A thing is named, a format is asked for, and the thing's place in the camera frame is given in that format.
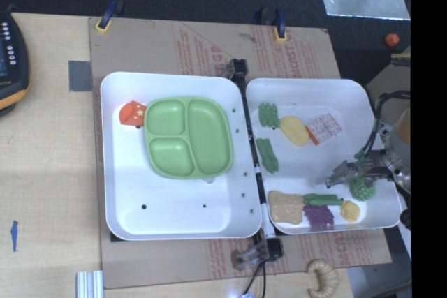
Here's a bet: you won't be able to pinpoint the small yellow toy food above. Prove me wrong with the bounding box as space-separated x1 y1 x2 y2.
339 200 361 223

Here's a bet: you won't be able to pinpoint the brown cardboard board red print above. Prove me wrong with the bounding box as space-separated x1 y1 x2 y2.
88 17 393 290

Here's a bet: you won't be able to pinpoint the green grapes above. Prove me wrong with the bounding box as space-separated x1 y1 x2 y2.
349 176 377 202

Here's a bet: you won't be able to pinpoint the green divided plate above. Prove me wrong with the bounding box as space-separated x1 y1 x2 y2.
143 96 235 181

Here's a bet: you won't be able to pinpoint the red and white carton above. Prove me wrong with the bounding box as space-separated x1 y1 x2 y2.
305 112 343 147

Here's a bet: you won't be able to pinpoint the green beans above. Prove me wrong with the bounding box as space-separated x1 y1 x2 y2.
255 137 280 175

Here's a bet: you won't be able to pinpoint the white plastic tray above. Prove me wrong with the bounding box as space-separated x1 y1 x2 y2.
100 71 263 242
244 77 403 236

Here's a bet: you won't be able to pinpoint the thin black and white rod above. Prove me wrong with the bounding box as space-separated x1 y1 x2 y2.
236 72 277 239

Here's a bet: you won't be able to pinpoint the beige toy bread slice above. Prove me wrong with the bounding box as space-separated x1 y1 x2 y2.
267 190 305 225

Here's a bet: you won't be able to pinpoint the purple grapes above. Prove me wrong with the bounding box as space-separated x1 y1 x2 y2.
302 204 335 229

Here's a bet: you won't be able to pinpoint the yellow toy potato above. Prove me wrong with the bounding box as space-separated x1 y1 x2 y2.
279 115 311 148

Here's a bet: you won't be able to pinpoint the black block with thin wires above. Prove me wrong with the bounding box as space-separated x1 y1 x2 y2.
230 236 284 271
222 58 249 82

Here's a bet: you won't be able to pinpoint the green toy asparagus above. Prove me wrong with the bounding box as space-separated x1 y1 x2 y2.
302 193 345 207

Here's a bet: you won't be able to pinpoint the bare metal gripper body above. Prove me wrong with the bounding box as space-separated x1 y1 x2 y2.
358 149 412 190

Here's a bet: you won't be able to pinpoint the black cylinder on white bracket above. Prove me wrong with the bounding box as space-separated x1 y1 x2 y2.
399 207 412 230

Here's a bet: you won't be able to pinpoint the red can with yellow stars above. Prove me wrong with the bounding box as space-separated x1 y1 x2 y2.
118 100 148 128

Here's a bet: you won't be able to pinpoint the tan toy croissant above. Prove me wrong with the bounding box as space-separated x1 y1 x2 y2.
306 258 340 298

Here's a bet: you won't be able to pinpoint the green pea pods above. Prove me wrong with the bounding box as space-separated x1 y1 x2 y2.
258 101 281 128

